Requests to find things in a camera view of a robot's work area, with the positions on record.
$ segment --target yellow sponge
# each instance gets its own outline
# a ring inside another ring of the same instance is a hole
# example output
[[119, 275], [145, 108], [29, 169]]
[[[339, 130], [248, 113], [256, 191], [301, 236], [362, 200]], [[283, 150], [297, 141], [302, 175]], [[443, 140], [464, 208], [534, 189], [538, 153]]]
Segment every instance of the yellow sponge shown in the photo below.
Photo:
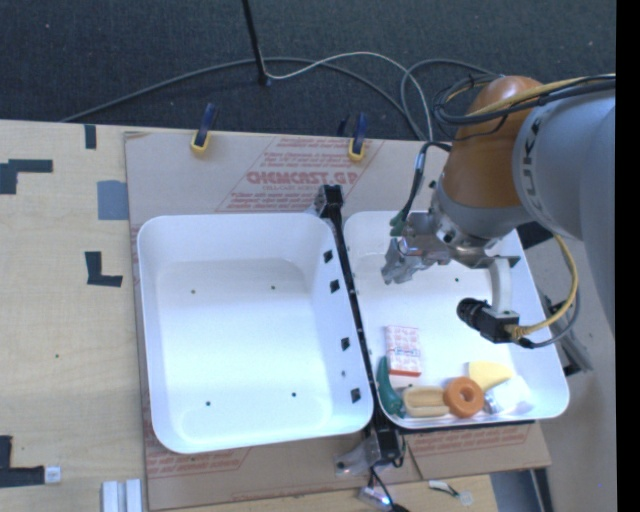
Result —
[[469, 363], [469, 378], [487, 391], [514, 376], [508, 366], [493, 361], [472, 361]]

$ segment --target orange donut toy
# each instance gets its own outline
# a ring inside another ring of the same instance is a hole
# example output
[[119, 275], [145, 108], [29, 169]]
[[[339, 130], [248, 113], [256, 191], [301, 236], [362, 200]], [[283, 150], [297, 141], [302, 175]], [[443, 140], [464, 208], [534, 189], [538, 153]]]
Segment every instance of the orange donut toy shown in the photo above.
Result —
[[449, 382], [442, 398], [451, 414], [459, 418], [473, 416], [484, 406], [482, 389], [469, 377], [458, 377]]

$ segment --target yellow cable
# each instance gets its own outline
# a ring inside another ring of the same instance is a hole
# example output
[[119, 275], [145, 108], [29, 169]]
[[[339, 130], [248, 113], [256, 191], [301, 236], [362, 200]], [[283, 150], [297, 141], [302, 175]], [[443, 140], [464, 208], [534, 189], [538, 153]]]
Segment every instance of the yellow cable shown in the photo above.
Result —
[[500, 101], [496, 101], [495, 103], [491, 103], [485, 107], [482, 107], [475, 112], [467, 114], [469, 116], [475, 116], [480, 114], [487, 114], [489, 112], [495, 112], [496, 110], [500, 110], [504, 107], [513, 105], [514, 103], [520, 103], [522, 101], [530, 100], [540, 96], [541, 94], [545, 94], [547, 92], [552, 92], [557, 88], [566, 87], [571, 85], [574, 82], [579, 82], [580, 80], [584, 80], [584, 78], [569, 78], [567, 80], [559, 80], [557, 82], [551, 82], [549, 84], [539, 85], [537, 87], [533, 87], [531, 89], [526, 89], [518, 94], [514, 94], [513, 96], [509, 96], [508, 98], [504, 98]]
[[556, 322], [560, 318], [562, 318], [568, 309], [571, 307], [573, 302], [575, 301], [576, 294], [578, 293], [578, 268], [576, 266], [575, 261], [573, 260], [573, 256], [571, 256], [571, 252], [569, 252], [569, 248], [565, 241], [559, 236], [554, 234], [556, 242], [560, 246], [562, 253], [564, 254], [567, 262], [567, 266], [571, 271], [571, 289], [569, 290], [569, 296], [564, 301], [564, 304], [549, 318], [543, 320], [542, 322], [538, 322], [533, 325], [511, 325], [507, 326], [506, 329], [511, 333], [511, 337], [514, 340], [518, 340], [527, 334], [531, 334], [532, 332], [538, 331], [543, 327], [547, 327], [552, 323]]

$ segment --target wire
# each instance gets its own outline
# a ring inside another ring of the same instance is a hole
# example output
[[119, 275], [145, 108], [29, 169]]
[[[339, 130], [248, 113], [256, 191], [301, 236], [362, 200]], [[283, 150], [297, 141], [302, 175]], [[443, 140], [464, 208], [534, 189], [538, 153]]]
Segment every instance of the wire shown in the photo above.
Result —
[[[308, 66], [299, 69], [297, 71], [293, 71], [292, 73], [286, 74], [286, 75], [280, 75], [280, 76], [276, 76], [276, 75], [272, 75], [270, 73], [266, 73], [266, 75], [273, 79], [273, 80], [286, 80], [289, 78], [293, 78], [296, 76], [300, 76], [303, 73], [306, 73], [308, 71], [311, 71], [312, 69], [327, 64], [329, 62], [335, 61], [335, 60], [339, 60], [339, 59], [344, 59], [347, 57], [357, 57], [357, 56], [368, 56], [368, 57], [375, 57], [378, 59], [382, 59], [390, 64], [393, 64], [395, 67], [397, 67], [398, 69], [400, 69], [401, 71], [404, 72], [403, 75], [403, 80], [406, 80], [406, 77], [409, 77], [409, 79], [411, 80], [411, 82], [413, 83], [413, 85], [415, 86], [416, 90], [418, 91], [418, 94], [420, 95], [420, 100], [422, 102], [422, 107], [424, 109], [424, 114], [426, 117], [426, 121], [427, 121], [427, 131], [429, 132], [429, 140], [433, 139], [433, 130], [432, 130], [432, 126], [431, 126], [431, 114], [429, 113], [429, 106], [427, 104], [427, 99], [425, 98], [424, 92], [422, 91], [422, 88], [420, 87], [420, 84], [418, 84], [417, 80], [411, 75], [411, 73], [409, 72], [409, 70], [407, 68], [405, 68], [402, 64], [400, 64], [399, 62], [385, 56], [385, 55], [381, 55], [379, 53], [374, 53], [374, 52], [366, 52], [366, 51], [358, 51], [358, 52], [349, 52], [349, 53], [341, 53], [338, 55], [333, 55], [331, 57], [326, 57], [324, 59], [321, 60], [317, 60], [311, 64], [309, 64]], [[419, 139], [424, 139], [424, 135], [422, 134], [422, 132], [419, 130], [419, 128], [417, 128], [417, 125], [414, 123], [413, 119], [410, 118], [410, 116], [408, 116], [408, 121], [409, 124], [411, 126], [411, 128], [413, 129], [414, 133], [416, 133], [416, 135], [418, 136]]]
[[418, 152], [418, 155], [416, 156], [415, 171], [413, 174], [413, 183], [411, 184], [411, 191], [409, 192], [409, 199], [407, 200], [407, 203], [404, 205], [404, 207], [401, 210], [403, 222], [407, 220], [407, 217], [409, 216], [409, 212], [411, 211], [411, 206], [413, 206], [413, 201], [416, 198], [418, 191], [420, 190], [420, 185], [422, 184], [422, 180], [424, 178], [424, 166], [427, 160], [426, 158], [427, 150], [431, 146], [436, 146], [444, 151], [451, 151], [451, 146], [441, 142], [425, 142], [422, 145], [422, 147], [420, 148], [420, 151]]
[[523, 91], [522, 95], [515, 95], [506, 99], [506, 102], [509, 104], [520, 102], [519, 104], [512, 104], [505, 108], [502, 108], [503, 101], [501, 100], [500, 102], [487, 106], [486, 109], [483, 108], [482, 111], [462, 116], [450, 115], [445, 111], [445, 106], [458, 94], [484, 86], [495, 80], [495, 78], [497, 78], [495, 75], [470, 76], [467, 79], [457, 82], [446, 91], [441, 92], [434, 100], [434, 118], [438, 122], [451, 126], [473, 125], [491, 121], [522, 110], [528, 110], [536, 106], [546, 105], [552, 101], [615, 89], [616, 86], [615, 74], [596, 75], [555, 82], [548, 84], [548, 86], [541, 86], [542, 89], [535, 88], [529, 91]]
[[480, 137], [482, 135], [491, 135], [492, 133], [496, 133], [500, 128], [502, 128], [502, 126], [504, 125], [504, 123], [506, 122], [508, 116], [502, 116], [500, 118], [500, 121], [490, 130], [487, 130], [485, 132], [474, 132], [471, 133], [469, 135], [465, 135], [464, 137], [458, 137], [457, 135], [450, 135], [449, 137], [451, 138], [452, 142], [461, 142], [463, 140], [469, 140], [469, 139], [473, 139], [474, 137]]
[[389, 506], [391, 507], [391, 512], [409, 512], [402, 505], [398, 505], [397, 503], [394, 503], [393, 498], [391, 497], [391, 493], [389, 493], [389, 490], [384, 485], [384, 482], [380, 479], [380, 477], [378, 476], [378, 473], [373, 468], [373, 466], [371, 466], [370, 471], [371, 471], [371, 476], [369, 477], [369, 484], [368, 484], [369, 487], [373, 488], [374, 480], [376, 480], [380, 484], [380, 487], [382, 487], [383, 492], [387, 496], [387, 500], [389, 500]]
[[451, 487], [451, 485], [449, 485], [447, 482], [443, 482], [442, 480], [429, 480], [429, 487], [434, 491], [446, 492], [454, 498], [460, 498], [460, 493], [453, 487]]
[[[394, 100], [388, 93], [386, 93], [385, 91], [383, 91], [380, 87], [376, 86], [375, 84], [373, 84], [372, 82], [370, 82], [369, 80], [367, 80], [366, 78], [352, 72], [349, 71], [347, 69], [338, 67], [338, 66], [333, 66], [331, 64], [327, 64], [327, 63], [318, 63], [317, 61], [311, 61], [309, 59], [302, 59], [302, 58], [297, 58], [297, 57], [270, 57], [270, 58], [266, 58], [264, 59], [266, 62], [273, 62], [273, 63], [311, 63], [314, 64], [316, 66], [321, 66], [327, 69], [330, 69], [332, 71], [336, 71], [338, 73], [342, 73], [344, 75], [347, 75], [351, 78], [354, 78], [355, 80], [363, 83], [364, 85], [370, 87], [372, 90], [374, 90], [375, 92], [377, 92], [378, 94], [380, 94], [385, 100], [387, 100], [396, 110], [398, 110], [400, 112], [400, 114], [402, 114], [402, 116], [405, 118], [405, 120], [407, 121], [409, 127], [411, 128], [411, 130], [414, 132], [414, 135], [417, 139], [421, 139], [422, 134], [421, 132], [416, 132], [414, 130], [414, 126], [412, 124], [412, 120], [410, 119], [410, 117], [407, 115], [407, 113], [404, 111], [404, 109], [402, 108], [402, 106], [396, 101]], [[165, 87], [169, 87], [171, 85], [174, 85], [176, 83], [191, 79], [191, 78], [195, 78], [201, 75], [205, 75], [208, 73], [215, 73], [218, 71], [223, 71], [223, 70], [227, 70], [227, 69], [232, 69], [235, 67], [241, 67], [241, 66], [247, 66], [247, 65], [255, 65], [255, 60], [254, 59], [244, 59], [244, 60], [237, 60], [237, 61], [233, 61], [233, 62], [228, 62], [225, 64], [218, 64], [215, 66], [208, 66], [205, 68], [201, 68], [195, 71], [190, 71], [188, 73], [184, 73], [182, 75], [176, 76], [174, 78], [170, 78], [168, 80], [164, 80], [162, 82], [158, 82], [156, 84], [150, 85], [148, 87], [144, 87], [142, 89], [139, 89], [138, 91], [135, 91], [133, 93], [130, 94], [126, 94], [124, 96], [121, 96], [119, 98], [116, 98], [114, 100], [108, 101], [106, 103], [103, 103], [101, 105], [97, 105], [95, 107], [92, 107], [90, 109], [84, 110], [82, 112], [78, 112], [76, 114], [73, 114], [71, 116], [67, 116], [63, 119], [60, 119], [60, 123], [67, 123], [67, 122], [72, 122], [72, 121], [77, 121], [79, 119], [82, 119], [88, 115], [91, 114], [95, 114], [97, 112], [101, 112], [103, 110], [107, 110], [109, 108], [113, 108], [117, 105], [120, 105], [122, 103], [125, 103], [127, 101], [133, 100], [135, 98], [138, 98], [140, 96], [143, 96], [145, 94], [149, 94], [151, 92], [163, 89]]]
[[521, 340], [525, 341], [527, 347], [529, 348], [542, 348], [542, 347], [551, 345], [553, 343], [556, 343], [557, 341], [560, 341], [569, 333], [571, 329], [573, 329], [576, 323], [576, 320], [578, 319], [578, 316], [580, 314], [580, 289], [578, 289], [578, 291], [576, 292], [576, 299], [573, 303], [573, 306], [574, 306], [573, 314], [571, 315], [571, 318], [567, 322], [567, 325], [565, 325], [560, 332], [558, 332], [557, 334], [554, 334], [551, 338], [538, 343], [533, 343], [527, 340], [526, 338], [521, 338]]
[[[411, 114], [409, 113], [409, 107], [407, 105], [407, 98], [406, 98], [407, 79], [409, 77], [412, 77], [415, 80], [415, 78], [412, 76], [412, 73], [419, 68], [434, 66], [438, 64], [458, 66], [458, 67], [463, 67], [472, 71], [477, 71], [479, 73], [492, 74], [491, 71], [487, 71], [484, 68], [475, 66], [473, 64], [468, 64], [466, 62], [462, 62], [459, 60], [455, 60], [455, 59], [426, 59], [420, 62], [416, 62], [413, 66], [407, 69], [406, 73], [402, 77], [402, 80], [400, 81], [400, 102], [403, 110], [407, 114], [409, 123], [412, 125], [414, 132], [420, 132], [420, 129], [418, 128], [417, 124], [414, 122], [413, 118], [411, 117]], [[431, 125], [428, 127], [428, 131], [429, 131], [429, 140], [433, 140], [433, 127]], [[422, 137], [419, 137], [419, 138], [421, 140], [426, 139], [424, 135], [422, 135]]]
[[538, 322], [533, 325], [505, 326], [505, 329], [511, 334], [511, 337], [514, 340], [519, 340], [520, 338], [526, 336], [527, 334], [531, 334], [532, 332], [538, 331], [556, 322], [566, 314], [566, 312], [569, 310], [569, 308], [575, 301], [576, 295], [578, 293], [578, 268], [576, 266], [575, 261], [573, 260], [573, 256], [571, 255], [569, 248], [567, 247], [567, 244], [562, 239], [562, 237], [560, 237], [560, 235], [554, 234], [553, 238], [556, 240], [556, 242], [560, 246], [562, 254], [565, 257], [567, 266], [569, 267], [569, 271], [571, 272], [571, 289], [569, 290], [569, 295], [567, 299], [564, 301], [564, 303], [562, 304], [562, 306], [553, 315], [546, 318], [542, 322]]
[[402, 435], [401, 437], [402, 437], [402, 455], [400, 455], [400, 458], [398, 460], [392, 461], [394, 468], [401, 468], [404, 465], [404, 457], [407, 453], [407, 440], [405, 439], [404, 435]]
[[543, 84], [543, 85], [539, 85], [538, 87], [533, 87], [531, 89], [527, 89], [525, 91], [521, 91], [517, 94], [514, 94], [513, 96], [510, 96], [508, 98], [504, 98], [500, 101], [497, 101], [495, 103], [492, 103], [490, 105], [487, 105], [483, 108], [480, 108], [474, 112], [472, 112], [471, 116], [476, 116], [479, 114], [484, 114], [486, 112], [495, 112], [496, 110], [499, 110], [505, 106], [508, 105], [513, 105], [515, 103], [520, 103], [522, 101], [525, 100], [530, 100], [533, 99], [537, 96], [542, 96], [551, 92], [556, 92], [558, 90], [561, 89], [565, 89], [567, 87], [571, 87], [574, 85], [579, 85], [581, 83], [584, 83], [585, 80], [591, 80], [590, 78], [586, 78], [586, 77], [582, 77], [582, 78], [572, 78], [569, 80], [561, 80], [558, 82], [551, 82], [548, 84]]

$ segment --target black tape marking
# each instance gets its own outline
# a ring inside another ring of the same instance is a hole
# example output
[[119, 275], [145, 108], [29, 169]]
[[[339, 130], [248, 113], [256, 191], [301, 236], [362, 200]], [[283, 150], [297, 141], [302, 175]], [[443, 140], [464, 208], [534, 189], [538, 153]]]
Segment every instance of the black tape marking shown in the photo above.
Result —
[[86, 149], [96, 149], [98, 147], [98, 137], [94, 124], [84, 125], [84, 147]]
[[103, 276], [102, 275], [102, 253], [99, 251], [87, 251], [84, 253], [87, 261], [87, 271], [89, 278], [87, 284], [95, 284], [98, 286], [122, 286], [122, 276]]
[[0, 194], [17, 193], [19, 172], [53, 172], [53, 160], [10, 159], [6, 164], [0, 164]]
[[9, 164], [0, 164], [0, 194], [15, 194], [18, 185], [18, 173]]
[[0, 436], [0, 487], [44, 484], [44, 466], [11, 467], [11, 436]]
[[127, 184], [109, 180], [98, 182], [98, 220], [128, 220]]

